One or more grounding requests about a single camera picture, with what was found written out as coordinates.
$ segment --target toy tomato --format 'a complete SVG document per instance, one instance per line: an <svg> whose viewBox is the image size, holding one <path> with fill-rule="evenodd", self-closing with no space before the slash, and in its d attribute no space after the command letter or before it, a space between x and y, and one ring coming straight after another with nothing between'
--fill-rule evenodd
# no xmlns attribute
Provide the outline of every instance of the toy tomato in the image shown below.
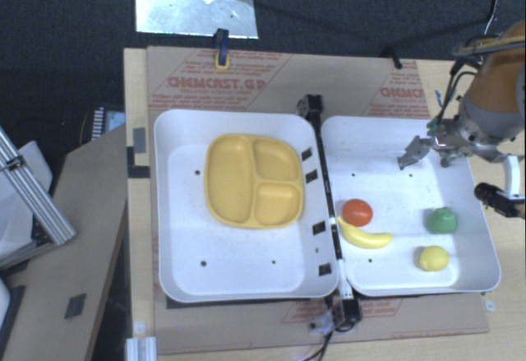
<svg viewBox="0 0 526 361"><path fill-rule="evenodd" d="M344 219L354 226L364 226L372 219L372 208L366 201L351 199L342 208Z"/></svg>

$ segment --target yellow plate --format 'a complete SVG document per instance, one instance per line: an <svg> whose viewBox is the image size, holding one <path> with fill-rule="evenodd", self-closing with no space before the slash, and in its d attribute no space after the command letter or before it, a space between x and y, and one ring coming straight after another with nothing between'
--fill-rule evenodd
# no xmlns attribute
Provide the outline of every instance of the yellow plate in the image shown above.
<svg viewBox="0 0 526 361"><path fill-rule="evenodd" d="M227 134L208 147L205 199L221 222L244 228L292 224L302 213L302 166L292 147L270 137Z"/></svg>

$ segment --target toy food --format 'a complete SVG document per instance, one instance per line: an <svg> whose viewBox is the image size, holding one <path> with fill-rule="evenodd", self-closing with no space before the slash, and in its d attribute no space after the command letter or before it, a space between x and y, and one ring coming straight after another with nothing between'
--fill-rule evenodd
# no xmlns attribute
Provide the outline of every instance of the toy food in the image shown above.
<svg viewBox="0 0 526 361"><path fill-rule="evenodd" d="M371 222L372 208L366 201L351 199L342 207L344 219L354 226L364 226Z"/></svg>
<svg viewBox="0 0 526 361"><path fill-rule="evenodd" d="M393 234L389 233L366 233L354 225L345 222L341 216L338 216L337 221L344 238L351 244L361 248L382 248L393 239Z"/></svg>
<svg viewBox="0 0 526 361"><path fill-rule="evenodd" d="M427 217L427 227L438 234L450 234L457 228L457 219L449 207L436 209Z"/></svg>
<svg viewBox="0 0 526 361"><path fill-rule="evenodd" d="M425 271L441 271L450 262L450 254L440 246L429 246L422 250L418 261Z"/></svg>

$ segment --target blue and yellow clamp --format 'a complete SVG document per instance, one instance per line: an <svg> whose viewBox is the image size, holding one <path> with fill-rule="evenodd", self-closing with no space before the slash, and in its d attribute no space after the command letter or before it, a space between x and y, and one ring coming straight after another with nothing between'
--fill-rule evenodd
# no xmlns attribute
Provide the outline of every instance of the blue and yellow clamp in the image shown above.
<svg viewBox="0 0 526 361"><path fill-rule="evenodd" d="M230 66L228 57L228 30L217 29L212 39L212 46L215 48L215 68L217 70L227 70Z"/></svg>

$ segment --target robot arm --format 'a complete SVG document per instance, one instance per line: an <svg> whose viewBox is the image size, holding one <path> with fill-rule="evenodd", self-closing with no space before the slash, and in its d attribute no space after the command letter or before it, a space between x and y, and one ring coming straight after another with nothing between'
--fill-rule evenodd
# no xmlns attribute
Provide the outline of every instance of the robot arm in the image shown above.
<svg viewBox="0 0 526 361"><path fill-rule="evenodd" d="M461 44L453 54L458 60L451 69L442 110L428 123L428 137L415 137L399 157L399 167L415 164L431 149L439 153L444 168L456 158L471 155L490 163L503 163L507 177L505 190L483 184L475 194L502 215L524 218L524 198L517 197L516 187L512 190L509 186L520 183L520 179L516 179L519 171L509 169L510 164L518 165L524 157L504 155L497 150L502 142L513 140L524 130L524 21L511 26L498 38L474 39ZM465 64L478 71L458 75ZM459 78L468 73L473 74L474 79L460 102L458 113L452 119L443 118Z"/></svg>

